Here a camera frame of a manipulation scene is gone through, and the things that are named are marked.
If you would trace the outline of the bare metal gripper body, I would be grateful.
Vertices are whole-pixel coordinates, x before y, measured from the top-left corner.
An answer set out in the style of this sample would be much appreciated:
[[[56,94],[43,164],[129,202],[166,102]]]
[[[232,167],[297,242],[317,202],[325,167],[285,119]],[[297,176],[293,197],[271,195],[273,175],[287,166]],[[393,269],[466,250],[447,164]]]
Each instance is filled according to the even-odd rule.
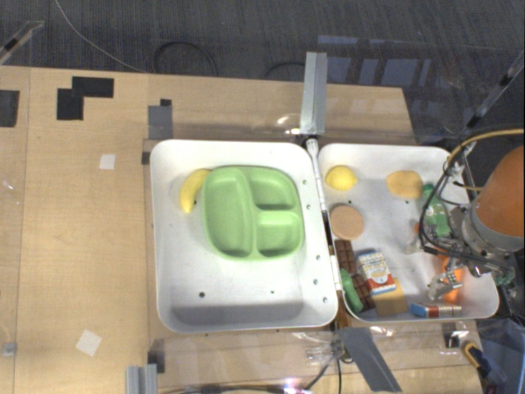
[[[450,254],[465,265],[474,277],[490,273],[495,280],[512,280],[514,267],[510,263],[511,253],[498,250],[490,245],[482,245],[480,249],[455,242],[450,247]]]

